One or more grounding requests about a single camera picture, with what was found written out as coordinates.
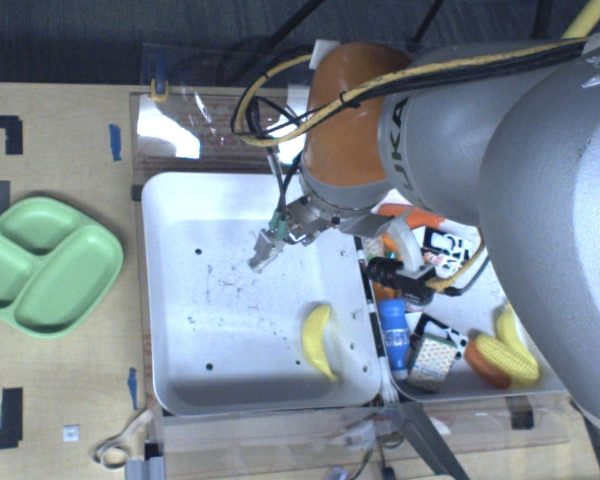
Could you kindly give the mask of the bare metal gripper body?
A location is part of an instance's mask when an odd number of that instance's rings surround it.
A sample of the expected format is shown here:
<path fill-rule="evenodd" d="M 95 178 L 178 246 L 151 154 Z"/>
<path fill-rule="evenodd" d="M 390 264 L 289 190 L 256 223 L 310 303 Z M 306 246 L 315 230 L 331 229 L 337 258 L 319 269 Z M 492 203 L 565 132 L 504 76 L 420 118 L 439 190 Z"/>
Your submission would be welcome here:
<path fill-rule="evenodd" d="M 311 244 L 324 231 L 337 227 L 342 214 L 316 195 L 303 195 L 285 208 L 289 244 Z"/>

